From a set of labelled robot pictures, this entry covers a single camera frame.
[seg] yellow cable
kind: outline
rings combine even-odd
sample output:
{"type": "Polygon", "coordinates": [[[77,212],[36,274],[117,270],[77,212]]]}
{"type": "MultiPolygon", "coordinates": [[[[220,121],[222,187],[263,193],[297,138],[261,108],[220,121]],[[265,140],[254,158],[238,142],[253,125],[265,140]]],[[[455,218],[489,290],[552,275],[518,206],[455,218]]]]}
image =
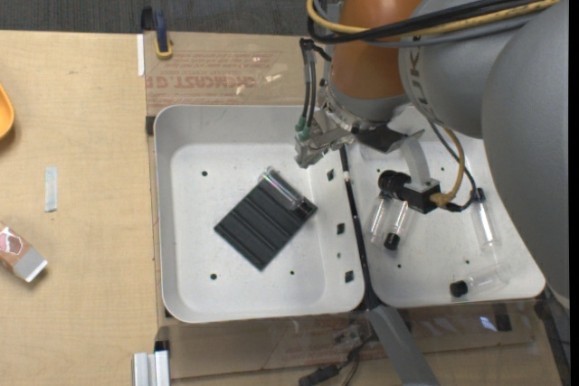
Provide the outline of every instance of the yellow cable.
{"type": "Polygon", "coordinates": [[[454,142],[454,145],[456,145],[456,148],[459,151],[459,172],[457,173],[456,182],[454,183],[452,190],[450,190],[448,193],[433,193],[430,196],[430,200],[433,203],[435,203],[439,208],[446,206],[449,202],[451,202],[456,196],[456,193],[459,191],[460,184],[462,183],[462,176],[464,175],[464,163],[465,163],[464,150],[462,149],[462,145],[460,144],[459,139],[454,135],[454,132],[452,132],[450,129],[445,127],[444,130],[451,137],[452,141],[454,142]]]}
{"type": "MultiPolygon", "coordinates": [[[[508,18],[513,18],[515,16],[520,16],[523,14],[531,14],[534,12],[538,12],[540,10],[545,10],[549,6],[554,5],[560,1],[562,0],[541,0],[538,2],[533,2],[531,4],[507,8],[505,10],[500,10],[492,14],[482,14],[479,16],[473,16],[472,18],[467,18],[465,20],[459,20],[451,23],[441,24],[439,26],[433,26],[430,28],[410,31],[409,33],[397,34],[397,36],[406,37],[426,34],[451,33],[454,31],[459,31],[474,26],[481,26],[483,24],[494,23],[500,20],[507,20],[508,18]]],[[[346,34],[363,33],[365,31],[369,31],[369,28],[361,28],[357,26],[347,26],[345,24],[340,23],[332,23],[326,20],[325,18],[322,18],[321,16],[318,15],[316,9],[314,8],[314,0],[308,0],[306,2],[306,8],[308,9],[309,17],[312,20],[314,20],[320,26],[328,28],[330,31],[346,34]]]]}

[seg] gray metal leg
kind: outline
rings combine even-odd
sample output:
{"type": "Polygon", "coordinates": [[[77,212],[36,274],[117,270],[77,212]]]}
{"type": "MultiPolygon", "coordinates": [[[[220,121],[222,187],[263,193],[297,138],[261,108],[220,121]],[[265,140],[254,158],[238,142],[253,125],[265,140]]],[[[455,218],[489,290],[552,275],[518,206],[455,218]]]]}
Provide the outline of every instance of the gray metal leg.
{"type": "Polygon", "coordinates": [[[396,309],[378,306],[367,312],[367,318],[404,386],[439,386],[396,309]]]}

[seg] white platform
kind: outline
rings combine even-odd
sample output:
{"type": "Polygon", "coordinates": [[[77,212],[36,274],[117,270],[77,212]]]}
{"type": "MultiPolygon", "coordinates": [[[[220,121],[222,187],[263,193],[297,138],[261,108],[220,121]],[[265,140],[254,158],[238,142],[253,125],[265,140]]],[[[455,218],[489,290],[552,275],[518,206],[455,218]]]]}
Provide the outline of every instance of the white platform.
{"type": "Polygon", "coordinates": [[[365,286],[339,153],[308,170],[298,167],[293,128],[299,113],[296,107],[175,106],[157,116],[161,283],[175,318],[203,323],[332,314],[361,302],[365,286]],[[259,271],[214,225],[270,165],[318,210],[259,271]],[[344,233],[337,234],[339,223],[344,233]],[[349,271],[354,279],[346,282],[349,271]]]}
{"type": "MultiPolygon", "coordinates": [[[[276,316],[343,313],[357,307],[364,281],[338,152],[309,169],[294,161],[294,125],[301,108],[174,106],[155,124],[161,283],[166,309],[187,323],[276,316]],[[214,231],[214,225],[258,182],[269,165],[318,207],[316,214],[271,264],[259,271],[214,231]],[[334,170],[329,181],[327,172],[334,170]],[[346,231],[337,234],[337,225],[346,231]],[[347,283],[345,274],[354,271],[347,283]]],[[[404,133],[427,128],[407,109],[392,125],[404,133]]],[[[484,188],[515,275],[498,291],[470,301],[534,297],[545,279],[510,222],[490,179],[479,140],[462,139],[468,167],[484,188]]],[[[421,138],[431,176],[450,190],[458,164],[435,135],[421,138]]],[[[362,221],[385,169],[407,172],[399,153],[348,148],[362,221]]],[[[466,200],[465,179],[457,202],[466,200]]],[[[421,216],[393,254],[366,244],[376,294],[396,307],[458,302],[449,284],[487,266],[468,213],[434,211],[421,216]]]]}

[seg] glass vial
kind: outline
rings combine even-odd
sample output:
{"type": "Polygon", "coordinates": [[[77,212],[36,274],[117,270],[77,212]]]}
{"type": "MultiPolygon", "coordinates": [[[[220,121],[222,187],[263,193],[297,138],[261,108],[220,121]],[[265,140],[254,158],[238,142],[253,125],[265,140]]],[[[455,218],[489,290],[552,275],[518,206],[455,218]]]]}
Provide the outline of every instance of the glass vial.
{"type": "Polygon", "coordinates": [[[281,174],[272,166],[261,173],[260,179],[264,180],[264,188],[277,197],[289,210],[296,210],[304,201],[304,195],[296,191],[281,174]]]}
{"type": "Polygon", "coordinates": [[[509,264],[495,264],[451,283],[451,294],[454,297],[468,297],[498,290],[508,284],[511,276],[512,271],[509,264]]]}
{"type": "Polygon", "coordinates": [[[489,212],[487,197],[482,188],[477,188],[470,205],[472,224],[477,233],[480,249],[483,252],[495,251],[500,245],[497,228],[489,212]]]}
{"type": "Polygon", "coordinates": [[[408,206],[408,202],[380,193],[374,201],[364,230],[370,235],[373,244],[395,251],[401,238],[413,226],[415,214],[416,211],[408,206]]]}

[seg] orange object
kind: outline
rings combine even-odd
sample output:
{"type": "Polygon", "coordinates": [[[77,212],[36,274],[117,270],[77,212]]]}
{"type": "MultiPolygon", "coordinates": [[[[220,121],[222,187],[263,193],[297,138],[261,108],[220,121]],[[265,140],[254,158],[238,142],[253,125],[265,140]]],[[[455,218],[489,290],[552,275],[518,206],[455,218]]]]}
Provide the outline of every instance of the orange object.
{"type": "MultiPolygon", "coordinates": [[[[340,24],[375,28],[410,18],[422,0],[344,0],[340,24]]],[[[396,42],[398,38],[384,39],[396,42]]],[[[337,44],[332,55],[334,85],[355,99],[384,99],[404,94],[398,49],[362,41],[337,44]]]]}
{"type": "Polygon", "coordinates": [[[4,138],[14,123],[14,108],[8,95],[0,84],[0,140],[4,138]]]}

